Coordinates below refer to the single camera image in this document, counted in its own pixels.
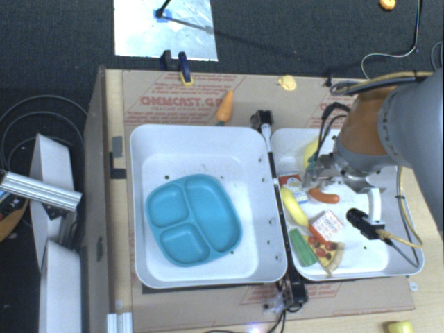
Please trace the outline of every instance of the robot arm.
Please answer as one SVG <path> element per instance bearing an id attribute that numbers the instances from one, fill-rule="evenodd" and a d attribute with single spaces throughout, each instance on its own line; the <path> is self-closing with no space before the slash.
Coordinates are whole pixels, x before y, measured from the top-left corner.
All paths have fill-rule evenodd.
<path id="1" fill-rule="evenodd" d="M 356 192 L 371 187 L 366 177 L 387 165 L 413 169 L 439 231 L 443 232 L 443 69 L 421 83 L 360 94 L 333 152 L 306 173 L 312 186 L 342 176 Z"/>

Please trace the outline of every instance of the dark floor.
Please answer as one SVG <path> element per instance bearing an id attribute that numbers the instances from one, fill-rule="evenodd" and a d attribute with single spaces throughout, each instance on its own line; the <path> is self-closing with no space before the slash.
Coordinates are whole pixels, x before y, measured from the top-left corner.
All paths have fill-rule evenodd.
<path id="1" fill-rule="evenodd" d="M 392 12 L 379 0 L 211 0 L 218 62 L 192 62 L 192 71 L 238 74 L 362 77 L 368 53 L 404 53 L 413 42 L 417 0 L 397 0 Z M 0 0 L 0 115 L 29 96 L 56 94 L 85 109 L 96 70 L 159 69 L 150 58 L 114 55 L 113 0 Z M 371 76 L 393 71 L 432 70 L 430 53 L 443 39 L 444 0 L 424 0 L 418 52 L 407 58 L 372 58 Z M 3 136 L 19 115 L 59 112 L 80 129 L 81 112 L 63 101 L 35 101 L 0 124 Z M 35 132 L 64 137 L 75 173 L 81 147 L 75 132 L 54 117 L 18 123 L 6 139 L 6 153 Z M 12 170 L 29 169 L 32 143 L 11 158 Z M 77 177 L 81 189 L 81 178 Z M 16 239 L 0 243 L 0 332 L 36 332 L 39 275 L 32 230 L 21 222 Z"/>

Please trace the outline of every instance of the yellow round object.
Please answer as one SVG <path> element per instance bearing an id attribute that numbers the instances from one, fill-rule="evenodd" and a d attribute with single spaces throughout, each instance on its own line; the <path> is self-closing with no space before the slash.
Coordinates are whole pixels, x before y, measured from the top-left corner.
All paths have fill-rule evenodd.
<path id="1" fill-rule="evenodd" d="M 379 4 L 386 10 L 393 10 L 396 5 L 396 0 L 379 0 Z"/>
<path id="2" fill-rule="evenodd" d="M 286 91 L 293 91 L 296 88 L 296 81 L 291 75 L 284 75 L 279 78 L 279 84 Z"/>

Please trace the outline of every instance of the green object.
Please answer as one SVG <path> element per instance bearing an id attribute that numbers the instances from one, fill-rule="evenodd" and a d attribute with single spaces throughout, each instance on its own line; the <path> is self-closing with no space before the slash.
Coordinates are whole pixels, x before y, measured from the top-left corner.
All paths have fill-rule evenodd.
<path id="1" fill-rule="evenodd" d="M 310 266 L 318 262 L 315 254 L 311 250 L 309 244 L 305 241 L 305 238 L 299 232 L 299 229 L 295 228 L 289 232 L 291 243 L 299 256 L 302 266 Z"/>

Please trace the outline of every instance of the pizza slice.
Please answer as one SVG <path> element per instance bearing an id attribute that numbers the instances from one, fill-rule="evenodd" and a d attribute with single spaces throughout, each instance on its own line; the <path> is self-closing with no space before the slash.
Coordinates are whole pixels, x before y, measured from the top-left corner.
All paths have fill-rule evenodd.
<path id="1" fill-rule="evenodd" d="M 331 275 L 341 263 L 344 254 L 344 243 L 328 241 L 322 244 L 314 236 L 304 236 L 319 264 Z"/>

